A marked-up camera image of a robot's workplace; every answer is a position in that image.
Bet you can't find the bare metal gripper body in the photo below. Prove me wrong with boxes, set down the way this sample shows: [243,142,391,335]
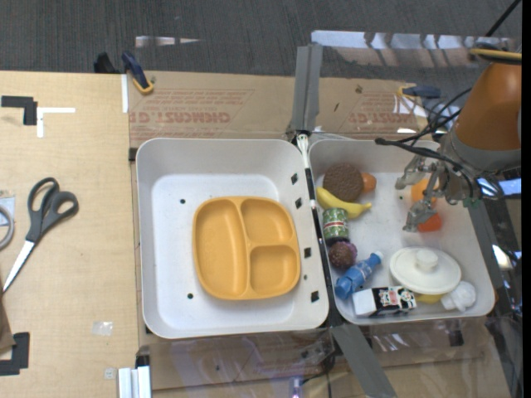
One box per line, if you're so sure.
[431,160,479,207]

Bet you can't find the red-orange toy fruit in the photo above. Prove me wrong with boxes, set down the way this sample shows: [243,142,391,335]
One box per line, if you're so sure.
[417,212,443,234]

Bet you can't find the orange round toy fruit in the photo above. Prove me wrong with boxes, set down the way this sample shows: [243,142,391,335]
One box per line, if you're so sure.
[410,177,439,206]

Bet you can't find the white plastic tray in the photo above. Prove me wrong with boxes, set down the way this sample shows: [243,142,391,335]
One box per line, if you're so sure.
[308,138,496,327]
[135,138,330,340]

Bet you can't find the white pot with lid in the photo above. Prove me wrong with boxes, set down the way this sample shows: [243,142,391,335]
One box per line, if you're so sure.
[388,245,463,305]

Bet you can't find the brown round biscuit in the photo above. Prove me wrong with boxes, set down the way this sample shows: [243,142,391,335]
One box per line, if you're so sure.
[323,163,365,203]

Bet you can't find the yellow banana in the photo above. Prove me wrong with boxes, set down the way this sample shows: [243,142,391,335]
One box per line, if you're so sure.
[315,186,373,220]

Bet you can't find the green can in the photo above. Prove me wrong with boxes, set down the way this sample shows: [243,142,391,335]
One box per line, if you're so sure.
[322,207,351,245]

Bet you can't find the brown and purple doughnut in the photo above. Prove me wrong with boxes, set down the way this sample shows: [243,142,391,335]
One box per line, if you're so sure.
[328,240,358,270]

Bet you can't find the blue bottle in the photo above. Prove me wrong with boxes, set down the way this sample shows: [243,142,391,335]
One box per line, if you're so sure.
[334,250,385,300]

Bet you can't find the white lumpy toy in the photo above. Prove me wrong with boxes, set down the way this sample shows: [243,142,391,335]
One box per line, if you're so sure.
[440,280,478,313]

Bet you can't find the black and white carton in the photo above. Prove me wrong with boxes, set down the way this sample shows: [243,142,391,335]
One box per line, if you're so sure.
[352,285,418,318]

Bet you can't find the orange divided plate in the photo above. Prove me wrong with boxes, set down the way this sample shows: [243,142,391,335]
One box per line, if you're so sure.
[192,196,302,302]

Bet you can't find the brown cardboard board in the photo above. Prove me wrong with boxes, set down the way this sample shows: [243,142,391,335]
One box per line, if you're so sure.
[127,70,501,391]

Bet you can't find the grey tape roll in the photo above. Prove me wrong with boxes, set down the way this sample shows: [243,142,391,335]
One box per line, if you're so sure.
[0,203,16,251]

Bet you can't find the grey-handled scissors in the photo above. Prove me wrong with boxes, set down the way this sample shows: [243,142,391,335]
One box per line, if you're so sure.
[2,176,80,294]

